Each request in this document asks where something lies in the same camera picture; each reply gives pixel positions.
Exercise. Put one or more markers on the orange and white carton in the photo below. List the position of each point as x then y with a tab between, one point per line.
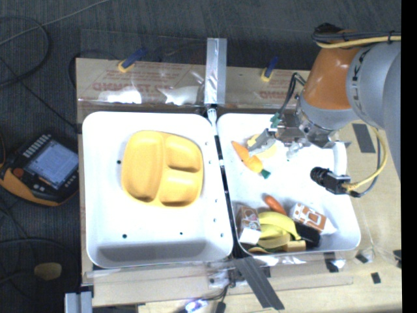
307	217

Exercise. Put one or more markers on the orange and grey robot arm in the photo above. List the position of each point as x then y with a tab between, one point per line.
329	77

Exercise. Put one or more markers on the yellow divided plate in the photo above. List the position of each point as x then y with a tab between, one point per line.
143	168

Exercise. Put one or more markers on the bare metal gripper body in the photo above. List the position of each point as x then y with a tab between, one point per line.
293	130

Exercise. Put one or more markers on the black oblong object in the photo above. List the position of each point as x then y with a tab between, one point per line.
307	233

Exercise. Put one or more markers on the yellow round toy food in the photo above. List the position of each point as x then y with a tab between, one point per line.
269	151

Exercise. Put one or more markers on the yellow banana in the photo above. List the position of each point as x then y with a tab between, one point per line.
277	222

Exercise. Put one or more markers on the brown and white carton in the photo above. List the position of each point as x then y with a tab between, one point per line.
249	220

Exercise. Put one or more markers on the brown cardboard board red print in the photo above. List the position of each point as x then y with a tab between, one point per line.
374	282

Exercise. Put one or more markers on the tan block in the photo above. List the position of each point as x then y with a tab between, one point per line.
294	246

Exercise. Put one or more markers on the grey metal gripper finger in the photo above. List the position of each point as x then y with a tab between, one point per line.
260	142
296	148

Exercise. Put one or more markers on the orange carrot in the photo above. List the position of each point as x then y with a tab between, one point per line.
254	163

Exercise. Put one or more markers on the yellow curved strip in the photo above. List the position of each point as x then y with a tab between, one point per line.
273	241

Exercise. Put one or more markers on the black cylinder on white bracket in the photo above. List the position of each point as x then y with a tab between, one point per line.
332	179

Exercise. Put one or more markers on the white plastic tray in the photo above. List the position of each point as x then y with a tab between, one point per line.
146	233
293	181

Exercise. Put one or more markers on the yellow oval object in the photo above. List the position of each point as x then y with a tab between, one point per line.
48	271

